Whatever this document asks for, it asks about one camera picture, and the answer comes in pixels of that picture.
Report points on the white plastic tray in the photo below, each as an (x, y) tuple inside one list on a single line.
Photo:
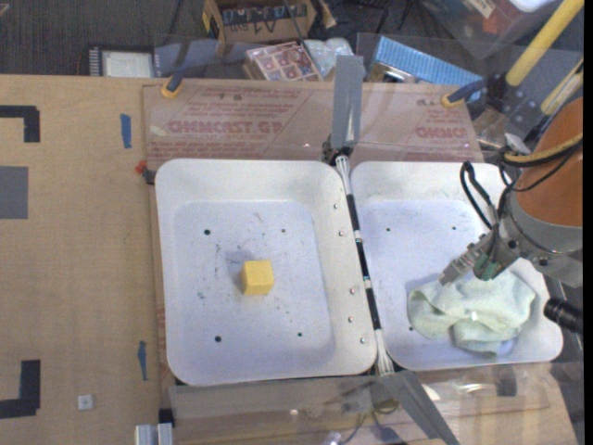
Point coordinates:
[(417, 230), (259, 332)]

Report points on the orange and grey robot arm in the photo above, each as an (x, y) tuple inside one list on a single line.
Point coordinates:
[(551, 174)]

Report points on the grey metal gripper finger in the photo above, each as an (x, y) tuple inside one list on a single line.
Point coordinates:
[(456, 267)]

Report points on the thin black and white rod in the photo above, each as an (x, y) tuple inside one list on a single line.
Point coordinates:
[(357, 234)]

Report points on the black cylinder on white bracket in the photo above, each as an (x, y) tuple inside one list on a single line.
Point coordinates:
[(563, 314)]

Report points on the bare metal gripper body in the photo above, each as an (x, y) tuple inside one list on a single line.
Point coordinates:
[(498, 250)]

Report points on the pale green cloth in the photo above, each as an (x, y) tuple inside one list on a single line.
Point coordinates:
[(482, 313)]

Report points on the brown cardboard board, red print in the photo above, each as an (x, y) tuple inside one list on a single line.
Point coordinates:
[(231, 128)]

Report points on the yellow cube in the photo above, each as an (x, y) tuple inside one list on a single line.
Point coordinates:
[(257, 277)]

